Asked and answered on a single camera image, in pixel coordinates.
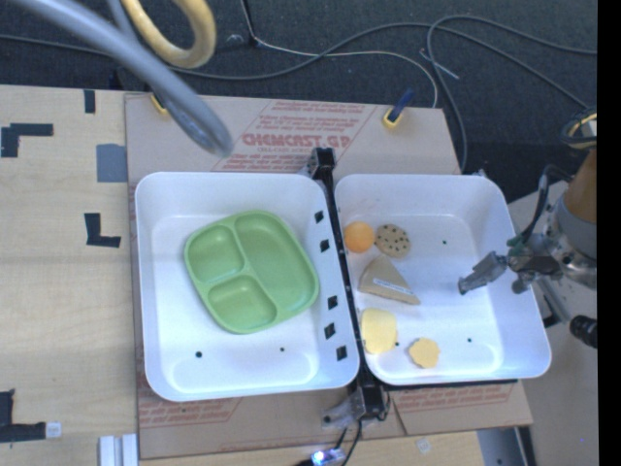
black floor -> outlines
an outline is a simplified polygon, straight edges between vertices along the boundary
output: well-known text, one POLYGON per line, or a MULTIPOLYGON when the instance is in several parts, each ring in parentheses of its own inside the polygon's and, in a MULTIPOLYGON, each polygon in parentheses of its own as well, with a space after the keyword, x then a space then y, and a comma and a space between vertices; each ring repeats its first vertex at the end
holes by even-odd
MULTIPOLYGON (((105 0, 78 1, 110 17, 105 0)), ((142 1, 165 35, 182 46, 189 44, 191 35, 179 10, 168 0, 142 1)), ((241 0, 208 1, 219 42, 216 55, 202 71, 261 75, 304 60, 256 47, 241 0)), ((429 52, 430 25, 461 16, 447 18, 432 35, 432 45, 437 62, 458 77, 442 74, 467 136, 465 172, 483 169, 511 202, 536 190, 546 164, 573 173, 584 157, 562 144, 558 134, 576 113, 597 104, 597 55, 560 50, 495 23, 553 44, 596 50, 598 0, 246 2, 256 36, 292 50, 320 52, 375 26, 406 22, 370 33, 339 51, 387 50, 418 61, 432 74, 431 64, 420 54, 429 52)), ((0 1, 0 34, 82 45, 69 33, 4 1, 0 1)), ((118 87, 111 82, 114 72, 124 88, 143 88, 130 74, 117 71, 108 58, 0 37, 0 83, 110 88, 118 87)), ((417 67, 387 55, 325 58, 264 81, 186 80, 199 93, 214 95, 390 104, 411 86, 416 92, 412 105, 431 107, 434 98, 432 83, 417 67)), ((444 109, 455 148, 463 155, 459 117, 443 90, 437 106, 444 109)))

cheese wedge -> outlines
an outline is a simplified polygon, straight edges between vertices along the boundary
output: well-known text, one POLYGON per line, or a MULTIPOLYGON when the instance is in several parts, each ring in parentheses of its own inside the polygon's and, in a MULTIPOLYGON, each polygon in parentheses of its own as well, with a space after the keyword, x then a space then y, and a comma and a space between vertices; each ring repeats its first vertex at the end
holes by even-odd
POLYGON ((372 260, 360 277, 358 289, 379 297, 399 300, 408 304, 420 304, 420 300, 386 255, 372 260))
POLYGON ((366 352, 388 352, 397 342, 397 318, 383 309, 365 309, 360 319, 360 334, 366 352))

orange ball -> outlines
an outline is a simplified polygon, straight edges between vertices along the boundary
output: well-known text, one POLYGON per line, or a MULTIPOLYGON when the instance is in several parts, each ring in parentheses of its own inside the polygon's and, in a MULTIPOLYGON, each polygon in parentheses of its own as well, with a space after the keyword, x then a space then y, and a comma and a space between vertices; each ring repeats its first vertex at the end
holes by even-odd
POLYGON ((352 252, 360 253, 371 248, 376 239, 374 229, 363 221, 353 221, 345 227, 343 241, 352 252))

green plate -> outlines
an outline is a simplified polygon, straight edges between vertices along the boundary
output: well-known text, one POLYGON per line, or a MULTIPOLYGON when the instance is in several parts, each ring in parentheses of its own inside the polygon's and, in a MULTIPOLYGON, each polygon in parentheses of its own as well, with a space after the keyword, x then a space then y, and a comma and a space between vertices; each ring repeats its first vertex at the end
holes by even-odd
POLYGON ((316 272, 297 238, 265 211, 236 214, 195 231, 184 258, 203 303, 233 333, 283 322, 319 293, 316 272))

white plastic tray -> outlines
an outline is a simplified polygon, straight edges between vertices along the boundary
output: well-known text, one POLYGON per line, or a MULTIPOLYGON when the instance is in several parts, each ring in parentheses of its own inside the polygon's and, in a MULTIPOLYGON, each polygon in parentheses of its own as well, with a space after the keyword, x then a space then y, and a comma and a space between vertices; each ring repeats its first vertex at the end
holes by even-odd
POLYGON ((316 182, 299 175, 154 173, 138 184, 135 204, 145 366, 156 393, 189 401, 336 388, 355 378, 360 358, 316 182), (252 209, 289 225, 314 265, 320 291, 301 314, 240 335, 216 324, 202 304, 183 247, 202 226, 252 209))
POLYGON ((376 247, 348 253, 357 314, 375 307, 394 313, 398 346, 366 354, 370 370, 394 385, 485 382, 533 378, 550 363, 550 349, 531 290, 511 292, 516 276, 461 295, 460 277, 489 251, 506 253, 515 235, 502 192, 479 176, 351 175, 335 190, 342 228, 353 220, 377 227, 393 223, 410 237, 411 250, 393 259, 421 300, 413 306, 357 291, 376 247), (416 366, 408 354, 420 337, 441 349, 435 368, 416 366))

